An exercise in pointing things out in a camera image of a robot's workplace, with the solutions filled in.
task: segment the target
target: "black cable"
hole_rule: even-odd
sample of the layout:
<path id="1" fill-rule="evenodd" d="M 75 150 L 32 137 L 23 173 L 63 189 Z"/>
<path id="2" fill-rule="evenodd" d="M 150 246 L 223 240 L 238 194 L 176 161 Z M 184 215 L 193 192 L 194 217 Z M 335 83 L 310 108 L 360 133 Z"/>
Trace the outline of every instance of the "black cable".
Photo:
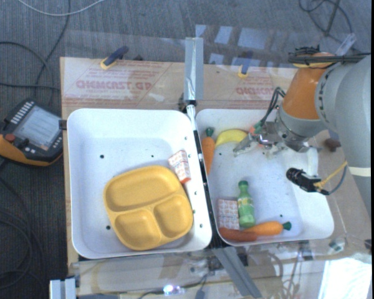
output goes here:
<path id="1" fill-rule="evenodd" d="M 205 274 L 198 282 L 196 283 L 191 283 L 189 285 L 185 285 L 185 286 L 181 286 L 182 288 L 194 288 L 198 285 L 201 285 L 200 289 L 199 290 L 202 290 L 202 288 L 204 287 L 205 283 L 206 283 L 206 279 L 208 277 L 208 274 Z M 163 295 L 163 289 L 158 289 L 158 290 L 150 290 L 148 292 L 145 292 L 143 293 L 140 297 L 138 297 L 138 299 L 142 299 L 144 298 L 145 296 L 147 295 Z"/>
<path id="2" fill-rule="evenodd" d="M 21 260 L 21 263 L 19 265 L 17 265 L 17 267 L 15 269 L 9 270 L 9 271 L 4 272 L 4 273 L 0 273 L 0 281 L 3 283 L 3 285 L 0 286 L 0 289 L 5 289 L 5 288 L 9 288 L 9 287 L 13 286 L 14 284 L 19 282 L 27 274 L 32 275 L 35 279 L 39 279 L 39 277 L 33 275 L 32 272 L 30 271 L 31 270 L 31 264 L 32 264 L 32 257 L 33 257 L 33 246 L 32 246 L 33 242 L 37 246 L 37 249 L 38 249 L 38 252 L 39 252 L 39 255 L 40 255 L 40 264 L 41 264 L 41 268 L 42 268 L 42 272 L 41 272 L 42 277 L 41 277 L 41 279 L 39 279 L 39 284 L 40 284 L 41 287 L 44 288 L 44 282 L 42 280 L 44 280 L 45 282 L 48 282 L 47 271 L 46 271 L 47 270 L 46 269 L 46 263 L 45 263 L 45 260 L 44 260 L 44 251 L 43 251 L 42 245 L 40 243 L 40 240 L 37 238 L 36 234 L 31 229 L 31 223 L 29 221 L 29 216 L 28 216 L 26 205 L 25 205 L 24 201 L 22 200 L 22 198 L 20 197 L 20 195 L 18 195 L 16 192 L 14 192 L 12 189 L 10 189 L 1 179 L 0 179 L 0 185 L 4 188 L 4 190 L 10 192 L 11 194 L 13 194 L 17 197 L 17 199 L 19 200 L 19 203 L 21 205 L 21 208 L 22 208 L 22 213 L 26 217 L 26 219 L 22 219 L 20 217 L 15 216 L 14 214 L 11 214 L 10 212 L 8 212 L 4 209 L 0 209 L 1 214 L 5 215 L 6 217 L 12 218 L 14 221 L 17 222 L 17 224 L 13 224 L 13 223 L 11 223 L 9 221 L 6 221 L 4 219 L 0 219 L 0 222 L 15 228 L 18 232 L 21 233 L 21 235 L 23 237 L 25 237 L 27 239 L 27 243 L 28 243 L 28 251 L 26 252 L 25 257 Z M 6 279 L 9 278 L 9 276 L 11 276 L 15 273 L 18 274 L 19 276 L 13 281 L 6 282 Z"/>
<path id="3" fill-rule="evenodd" d="M 71 8 L 71 5 L 70 5 L 70 0 L 68 0 L 68 13 L 70 13 L 70 8 Z M 70 19 L 70 15 L 68 15 L 66 18 L 65 18 L 65 24 L 64 26 L 62 27 L 62 30 L 61 30 L 61 33 L 60 35 L 58 36 L 53 48 L 51 48 L 51 51 L 49 53 L 49 55 L 46 57 L 46 62 L 49 61 L 49 59 L 51 58 L 51 55 L 54 53 L 55 49 L 57 48 L 57 46 L 59 45 L 60 41 L 62 40 L 64 34 L 65 34 L 65 31 L 66 29 L 68 28 L 68 24 L 69 24 L 69 19 Z M 37 76 L 37 79 L 36 79 L 36 84 L 39 83 L 39 80 L 40 80 L 40 77 L 42 75 L 44 71 L 44 65 L 42 66 L 38 76 Z M 53 97 L 53 93 L 51 94 L 51 98 L 49 100 L 49 103 L 52 101 L 52 97 Z"/>
<path id="4" fill-rule="evenodd" d="M 30 47 L 27 47 L 26 45 L 20 44 L 18 42 L 0 41 L 0 45 L 1 44 L 4 44 L 4 45 L 6 45 L 6 44 L 15 45 L 17 47 L 20 47 L 22 49 L 27 50 L 28 52 L 30 52 L 34 56 L 36 56 L 43 63 L 43 67 L 46 68 L 47 71 L 49 71 L 49 77 L 50 77 L 51 85 L 9 83 L 9 82 L 3 82 L 3 81 L 0 81 L 0 85 L 6 86 L 6 87 L 36 87 L 36 88 L 39 87 L 39 88 L 51 88 L 51 89 L 54 89 L 54 90 L 59 90 L 58 88 L 56 88 L 56 87 L 53 86 L 53 84 L 54 84 L 54 76 L 53 76 L 53 74 L 52 74 L 49 66 L 47 65 L 47 62 L 37 52 L 35 52 L 34 50 L 32 50 Z"/>
<path id="5" fill-rule="evenodd" d="M 70 8 L 71 8 L 70 0 L 68 0 L 68 11 L 70 11 Z M 48 56 L 45 59 L 43 59 L 43 57 L 41 57 L 36 51 L 32 50 L 30 47 L 28 47 L 24 44 L 20 44 L 20 43 L 13 42 L 13 41 L 0 41 L 0 45 L 15 45 L 16 47 L 20 47 L 24 50 L 27 50 L 32 55 L 34 55 L 36 58 L 38 58 L 40 60 L 40 62 L 42 63 L 42 67 L 41 67 L 41 69 L 39 71 L 39 74 L 36 78 L 35 84 L 9 83 L 9 82 L 5 82 L 5 81 L 0 80 L 0 85 L 6 86 L 6 87 L 28 87 L 28 88 L 31 87 L 31 88 L 35 88 L 35 90 L 37 88 L 51 89 L 52 94 L 51 94 L 51 97 L 50 97 L 50 100 L 49 100 L 49 103 L 50 103 L 51 100 L 52 100 L 52 96 L 54 94 L 54 91 L 59 91 L 59 88 L 54 86 L 54 75 L 53 75 L 53 73 L 52 73 L 52 71 L 51 71 L 51 69 L 48 65 L 48 61 L 51 58 L 52 54 L 54 53 L 55 49 L 57 48 L 57 46 L 59 45 L 60 41 L 62 40 L 62 38 L 65 34 L 65 31 L 66 31 L 68 23 L 69 23 L 69 18 L 70 18 L 69 16 L 66 17 L 65 24 L 64 24 L 64 26 L 61 30 L 60 35 L 58 36 L 53 48 L 51 48 L 51 51 L 49 52 Z M 49 79 L 50 79 L 50 84 L 49 85 L 39 84 L 39 80 L 40 80 L 40 78 L 43 74 L 43 71 L 45 69 L 47 70 L 47 72 L 49 74 Z M 16 194 L 12 189 L 10 189 L 1 179 L 0 179 L 0 185 L 4 188 L 4 190 L 9 191 L 11 194 L 15 195 L 18 198 L 18 200 L 20 202 L 20 205 L 21 205 L 21 208 L 22 208 L 22 211 L 23 211 L 23 213 L 26 217 L 26 219 L 21 219 L 21 218 L 18 218 L 16 216 L 14 216 L 10 212 L 5 211 L 4 209 L 0 209 L 0 213 L 2 215 L 6 216 L 7 218 L 11 218 L 12 220 L 15 221 L 16 224 L 13 224 L 12 222 L 9 222 L 5 219 L 0 219 L 0 223 L 6 224 L 6 225 L 12 227 L 13 229 L 17 230 L 18 233 L 20 233 L 20 235 L 22 236 L 22 238 L 25 239 L 26 242 L 27 242 L 26 254 L 21 259 L 20 263 L 18 263 L 16 265 L 16 268 L 12 269 L 12 270 L 8 270 L 6 272 L 0 273 L 0 290 L 3 290 L 5 288 L 9 288 L 9 287 L 15 285 L 17 282 L 22 280 L 26 275 L 29 275 L 32 278 L 37 280 L 37 282 L 39 283 L 39 285 L 42 289 L 42 294 L 43 294 L 47 290 L 46 289 L 47 286 L 45 286 L 45 285 L 48 285 L 48 279 L 47 279 L 46 261 L 45 261 L 45 258 L 44 258 L 44 250 L 43 250 L 42 244 L 41 244 L 40 240 L 37 238 L 34 231 L 31 229 L 31 223 L 29 221 L 27 207 L 26 207 L 24 201 L 22 200 L 22 198 L 18 194 Z M 42 271 L 41 271 L 41 276 L 39 276 L 39 277 L 38 277 L 38 275 L 33 274 L 31 272 L 32 258 L 33 258 L 33 253 L 34 253 L 33 252 L 33 250 L 34 250 L 33 249 L 33 244 L 35 245 L 35 247 L 37 247 L 38 253 L 40 255 L 39 261 L 40 261 L 40 264 L 41 264 Z"/>
<path id="6" fill-rule="evenodd" d="M 293 53 L 295 56 L 298 55 L 313 55 L 320 52 L 320 46 L 318 45 L 315 47 L 300 47 L 298 49 L 295 49 L 295 52 Z"/>
<path id="7" fill-rule="evenodd" d="M 267 117 L 269 117 L 270 113 L 277 106 L 277 102 L 279 100 L 279 96 L 284 97 L 285 96 L 285 92 L 280 87 L 276 87 L 274 89 L 274 91 L 273 91 L 272 98 L 271 98 L 270 104 L 269 104 L 269 108 L 267 109 L 266 114 L 264 115 L 264 117 L 260 120 L 261 126 L 266 122 Z"/>
<path id="8" fill-rule="evenodd" d="M 296 54 L 290 54 L 288 57 L 288 62 L 294 64 L 310 65 L 312 63 L 357 63 L 363 60 L 370 53 L 360 53 L 355 55 L 341 55 L 341 56 L 323 56 L 323 57 L 311 57 L 311 56 L 301 56 Z"/>
<path id="9" fill-rule="evenodd" d="M 310 2 L 318 2 L 318 1 L 319 1 L 319 3 L 318 3 L 315 7 L 311 8 L 311 9 L 307 9 L 307 8 L 305 8 L 305 7 L 302 5 L 302 0 L 298 0 L 298 3 L 299 3 L 299 7 L 300 7 L 300 9 L 303 10 L 304 12 L 306 12 L 306 13 L 309 15 L 309 17 L 310 17 L 310 19 L 312 20 L 312 22 L 314 23 L 314 25 L 315 25 L 315 26 L 316 26 L 316 27 L 317 27 L 321 32 L 326 33 L 327 30 L 326 30 L 326 29 L 323 29 L 323 28 L 320 26 L 320 24 L 318 24 L 318 22 L 313 18 L 312 13 L 313 13 L 315 10 L 317 10 L 321 5 L 323 5 L 325 2 L 327 2 L 327 3 L 333 4 L 334 6 L 337 7 L 337 10 L 340 11 L 340 12 L 342 13 L 343 17 L 345 18 L 345 20 L 346 20 L 346 22 L 347 22 L 347 24 L 348 24 L 348 27 L 349 27 L 350 33 L 353 33 L 353 30 L 352 30 L 352 24 L 350 23 L 349 17 L 347 16 L 347 13 L 346 13 L 346 12 L 345 12 L 345 11 L 344 11 L 340 6 L 337 6 L 337 4 L 336 4 L 335 2 L 333 2 L 333 1 L 331 1 L 331 0 L 311 0 Z M 343 41 L 341 41 L 340 39 L 338 39 L 338 38 L 336 38 L 336 37 L 330 35 L 329 32 L 327 32 L 327 37 L 332 38 L 333 40 L 337 41 L 338 43 L 342 43 L 342 42 L 343 42 Z"/>
<path id="10" fill-rule="evenodd" d="M 70 6 L 70 0 L 68 0 L 68 10 L 70 10 L 71 6 Z M 8 41 L 8 40 L 5 40 L 5 41 L 0 41 L 0 45 L 15 45 L 16 47 L 20 47 L 22 49 L 25 49 L 27 50 L 28 52 L 30 52 L 31 54 L 33 54 L 35 57 L 37 57 L 40 62 L 42 62 L 42 68 L 36 78 L 36 82 L 35 84 L 28 84 L 28 83 L 9 83 L 9 82 L 5 82 L 5 81 L 1 81 L 0 80 L 0 85 L 2 86 L 6 86 L 6 87 L 26 87 L 26 88 L 48 88 L 48 89 L 51 89 L 53 92 L 54 91 L 59 91 L 60 88 L 58 87 L 55 87 L 54 86 L 54 75 L 49 67 L 49 65 L 47 64 L 48 60 L 50 59 L 51 55 L 54 53 L 55 49 L 57 48 L 57 46 L 59 45 L 60 41 L 62 40 L 64 34 L 65 34 L 65 31 L 68 27 L 68 23 L 69 23 L 69 17 L 70 16 L 67 16 L 66 17 L 66 20 L 65 20 L 65 24 L 61 30 L 61 33 L 60 35 L 58 36 L 53 48 L 51 48 L 51 51 L 49 52 L 49 55 L 44 59 L 41 55 L 39 55 L 36 51 L 32 50 L 30 47 L 24 45 L 24 44 L 21 44 L 21 43 L 18 43 L 18 42 L 13 42 L 13 41 Z M 41 85 L 39 84 L 39 80 L 41 78 L 41 75 L 43 73 L 44 70 L 47 70 L 48 74 L 49 74 L 49 78 L 50 78 L 50 84 L 49 85 Z M 48 103 L 51 102 L 52 100 L 52 96 L 53 96 L 54 93 L 52 93 L 51 97 L 50 97 L 50 100 Z"/>
<path id="11" fill-rule="evenodd" d="M 200 288 L 198 289 L 196 295 L 195 295 L 195 298 L 196 299 L 200 299 L 200 298 L 203 298 L 205 296 L 204 292 L 202 291 L 202 289 L 204 288 L 205 284 L 206 284 L 206 280 L 208 278 L 208 274 L 206 274 L 202 279 L 201 279 L 201 286 Z"/>
<path id="12" fill-rule="evenodd" d="M 322 189 L 320 192 L 323 194 L 323 195 L 331 195 L 332 193 L 334 193 L 335 191 L 337 191 L 339 189 L 339 187 L 341 187 L 342 183 L 343 183 L 343 180 L 345 179 L 345 176 L 346 176 L 346 173 L 347 173 L 347 168 L 348 166 L 345 165 L 345 167 L 343 168 L 343 173 L 341 175 L 341 178 L 338 182 L 338 184 L 331 190 L 331 191 L 326 191 L 325 189 Z"/>

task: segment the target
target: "gray carpet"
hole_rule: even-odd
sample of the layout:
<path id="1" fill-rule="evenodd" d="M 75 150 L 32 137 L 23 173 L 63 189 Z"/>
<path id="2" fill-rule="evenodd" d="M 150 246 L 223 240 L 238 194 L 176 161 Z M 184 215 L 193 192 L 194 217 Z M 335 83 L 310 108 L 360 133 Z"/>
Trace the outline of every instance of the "gray carpet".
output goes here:
<path id="1" fill-rule="evenodd" d="M 67 0 L 24 1 L 49 13 L 68 10 Z M 95 1 L 71 0 L 70 9 Z M 307 9 L 320 2 L 301 1 Z M 60 88 L 61 56 L 104 57 L 120 44 L 130 48 L 126 59 L 140 55 L 145 60 L 181 62 L 183 39 L 193 36 L 204 37 L 205 62 L 216 64 L 235 64 L 245 51 L 253 50 L 251 65 L 288 67 L 288 53 L 296 47 L 319 45 L 322 51 L 335 52 L 349 33 L 357 39 L 355 52 L 371 52 L 372 0 L 341 0 L 346 17 L 339 10 L 325 37 L 333 8 L 330 1 L 335 0 L 325 1 L 310 15 L 299 7 L 299 0 L 105 1 L 69 17 L 65 34 L 48 59 L 54 81 L 44 70 L 39 84 Z M 24 44 L 46 58 L 66 20 L 35 12 L 17 0 L 0 0 L 0 42 Z M 41 68 L 41 61 L 26 49 L 0 44 L 0 81 L 34 84 Z M 26 97 L 36 97 L 60 112 L 58 91 L 0 85 L 0 120 Z M 30 253 L 22 234 L 4 223 L 16 220 L 0 213 L 0 298 L 48 298 L 48 280 L 67 276 L 63 160 L 47 168 L 8 162 L 0 168 L 0 179 L 12 191 L 0 183 L 0 209 L 25 219 L 21 198 L 43 250 L 40 259 L 32 238 L 31 267 L 11 285 L 21 275 L 18 270 L 26 269 Z M 1 275 L 9 270 L 16 271 Z M 37 279 L 43 279 L 44 288 Z"/>

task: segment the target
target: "screen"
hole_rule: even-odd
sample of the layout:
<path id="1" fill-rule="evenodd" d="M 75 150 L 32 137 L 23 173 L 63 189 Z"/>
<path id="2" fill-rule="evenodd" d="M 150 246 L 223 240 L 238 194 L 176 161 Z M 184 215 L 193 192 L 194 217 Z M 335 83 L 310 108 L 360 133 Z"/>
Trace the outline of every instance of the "screen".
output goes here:
<path id="1" fill-rule="evenodd" d="M 34 106 L 14 135 L 47 151 L 60 133 L 59 120 L 54 114 Z"/>

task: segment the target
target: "table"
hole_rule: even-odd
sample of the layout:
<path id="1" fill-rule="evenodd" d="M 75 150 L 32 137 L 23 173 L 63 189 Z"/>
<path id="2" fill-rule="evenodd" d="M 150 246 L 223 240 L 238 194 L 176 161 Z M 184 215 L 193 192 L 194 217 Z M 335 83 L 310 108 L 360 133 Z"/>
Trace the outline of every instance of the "table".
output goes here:
<path id="1" fill-rule="evenodd" d="M 113 70 L 104 71 L 100 68 L 101 60 L 61 58 L 64 120 L 78 108 L 180 109 L 184 63 L 117 60 Z M 238 70 L 235 65 L 204 64 L 204 98 L 198 101 L 197 110 L 265 109 L 273 87 L 287 90 L 296 72 L 294 68 L 250 67 L 247 78 L 241 79 Z M 328 137 L 328 132 L 323 131 L 313 139 L 314 144 L 325 147 Z M 325 176 L 343 161 L 343 152 L 338 149 L 332 153 L 325 148 L 319 153 L 319 160 L 319 174 Z M 64 169 L 68 262 L 70 275 L 77 276 L 78 295 L 116 293 L 119 298 L 138 298 L 151 292 L 157 297 L 164 295 L 164 286 L 172 284 L 181 286 L 179 292 L 183 293 L 178 298 L 191 298 L 203 286 L 210 298 L 242 298 L 210 249 L 105 260 L 80 258 L 70 237 L 66 130 Z M 364 296 L 372 295 L 372 257 L 364 243 L 371 239 L 371 222 L 350 174 L 328 201 L 335 221 L 330 238 L 235 248 L 264 297 L 282 298 L 278 296 L 290 293 L 295 298 L 341 298 L 344 291 L 353 288 Z M 338 274 L 341 269 L 347 276 L 345 280 Z M 362 283 L 349 271 L 359 273 Z"/>

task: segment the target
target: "bottle cap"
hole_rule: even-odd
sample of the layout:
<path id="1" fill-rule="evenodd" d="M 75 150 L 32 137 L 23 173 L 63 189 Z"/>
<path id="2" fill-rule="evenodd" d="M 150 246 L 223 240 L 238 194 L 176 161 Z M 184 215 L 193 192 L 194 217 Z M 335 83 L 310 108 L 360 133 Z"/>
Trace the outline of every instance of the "bottle cap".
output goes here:
<path id="1" fill-rule="evenodd" d="M 248 182 L 247 181 L 239 181 L 238 186 L 248 186 Z"/>

